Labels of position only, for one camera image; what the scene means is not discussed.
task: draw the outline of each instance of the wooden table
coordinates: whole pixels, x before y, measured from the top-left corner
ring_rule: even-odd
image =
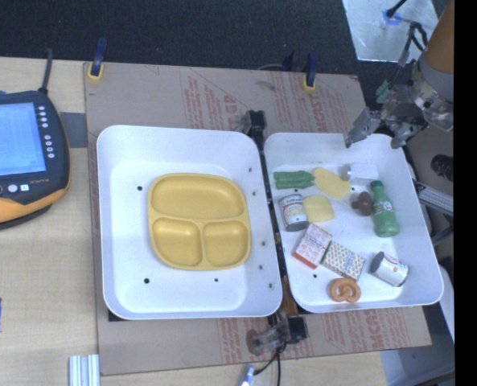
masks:
[[[54,60],[49,96],[61,113],[85,113],[81,61]],[[36,90],[45,60],[0,57],[0,90]],[[67,195],[36,219],[0,231],[0,384],[68,384],[68,357],[97,353],[93,252],[85,148],[72,148]],[[125,376],[102,385],[233,386],[245,366]],[[277,364],[254,378],[274,385]],[[386,384],[378,352],[282,361],[282,384]]]

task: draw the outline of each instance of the small box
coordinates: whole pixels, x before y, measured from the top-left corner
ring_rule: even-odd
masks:
[[[375,164],[351,163],[342,168],[342,179],[350,184],[367,186],[372,180],[379,180],[379,178]]]
[[[317,269],[333,236],[311,223],[292,256]]]
[[[340,276],[358,280],[365,265],[365,258],[332,240],[322,263]]]

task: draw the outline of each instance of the black carpet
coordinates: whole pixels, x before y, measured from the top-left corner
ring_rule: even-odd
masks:
[[[0,56],[91,60],[101,37],[124,63],[255,69],[295,51],[301,68],[312,52],[318,72],[358,75],[368,105],[394,66],[357,60],[342,0],[0,0]]]

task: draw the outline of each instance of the pretzel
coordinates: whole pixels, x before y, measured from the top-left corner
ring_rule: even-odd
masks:
[[[336,302],[344,300],[350,303],[356,302],[361,295],[361,289],[358,284],[350,277],[335,279],[329,289],[331,298]]]

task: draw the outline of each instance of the cheese slice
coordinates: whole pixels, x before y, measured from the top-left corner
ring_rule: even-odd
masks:
[[[341,199],[347,196],[351,190],[351,184],[348,181],[342,180],[332,171],[322,167],[313,170],[313,176],[315,177],[315,186],[333,199]]]
[[[312,195],[302,201],[310,223],[323,222],[335,217],[331,202],[324,195]]]

